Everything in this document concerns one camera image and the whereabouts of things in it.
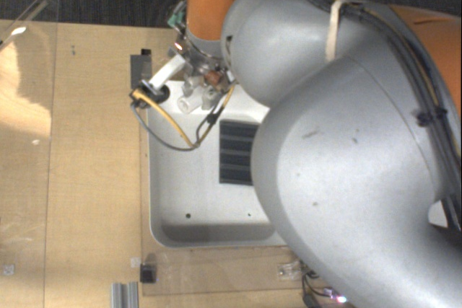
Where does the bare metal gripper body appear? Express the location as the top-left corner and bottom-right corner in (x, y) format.
(175, 42), (235, 93)

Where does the black ribbed rectangular block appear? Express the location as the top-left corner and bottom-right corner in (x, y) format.
(219, 119), (259, 187)

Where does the white plastic tray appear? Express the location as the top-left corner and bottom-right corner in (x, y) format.
(145, 79), (290, 249)

